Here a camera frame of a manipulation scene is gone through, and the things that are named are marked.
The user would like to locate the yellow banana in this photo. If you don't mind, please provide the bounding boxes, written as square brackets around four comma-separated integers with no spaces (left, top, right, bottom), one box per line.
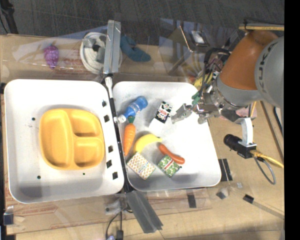
[132,133,164,154]

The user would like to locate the orange patterned carton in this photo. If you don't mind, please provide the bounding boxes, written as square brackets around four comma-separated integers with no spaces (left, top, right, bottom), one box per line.
[126,151,156,181]

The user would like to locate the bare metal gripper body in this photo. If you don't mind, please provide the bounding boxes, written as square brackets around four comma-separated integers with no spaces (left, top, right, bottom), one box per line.
[191,91,225,118]

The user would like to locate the purple grapes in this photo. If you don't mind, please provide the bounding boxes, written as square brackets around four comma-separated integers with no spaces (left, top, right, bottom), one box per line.
[42,43,60,71]

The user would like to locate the yellow divided plate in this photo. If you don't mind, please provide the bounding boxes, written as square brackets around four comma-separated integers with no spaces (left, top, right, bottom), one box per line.
[38,108,106,171]

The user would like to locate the orange sausage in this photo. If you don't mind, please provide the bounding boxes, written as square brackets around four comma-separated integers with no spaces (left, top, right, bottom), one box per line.
[158,143,186,165]

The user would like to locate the teal soft toy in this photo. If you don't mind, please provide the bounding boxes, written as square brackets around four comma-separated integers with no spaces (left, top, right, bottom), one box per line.
[119,34,152,63]

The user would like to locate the black cylinder on white bracket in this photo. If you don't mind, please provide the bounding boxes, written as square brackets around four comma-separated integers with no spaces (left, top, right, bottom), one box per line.
[223,117,257,159]

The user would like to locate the green carton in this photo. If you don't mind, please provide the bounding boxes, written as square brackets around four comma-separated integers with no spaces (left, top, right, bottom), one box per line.
[156,154,183,178]

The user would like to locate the white plastic tray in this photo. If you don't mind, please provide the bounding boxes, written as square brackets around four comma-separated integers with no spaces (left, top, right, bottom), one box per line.
[3,78,126,205]
[112,80,222,193]

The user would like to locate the blue plastic bottle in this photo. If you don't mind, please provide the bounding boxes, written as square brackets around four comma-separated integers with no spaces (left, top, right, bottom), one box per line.
[117,95,149,124]

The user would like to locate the orange carrot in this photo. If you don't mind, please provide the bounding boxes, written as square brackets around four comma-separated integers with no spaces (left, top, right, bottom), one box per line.
[122,115,137,157]

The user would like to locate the black and white carton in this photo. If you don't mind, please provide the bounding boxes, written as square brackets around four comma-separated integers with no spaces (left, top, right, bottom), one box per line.
[148,100,173,133]

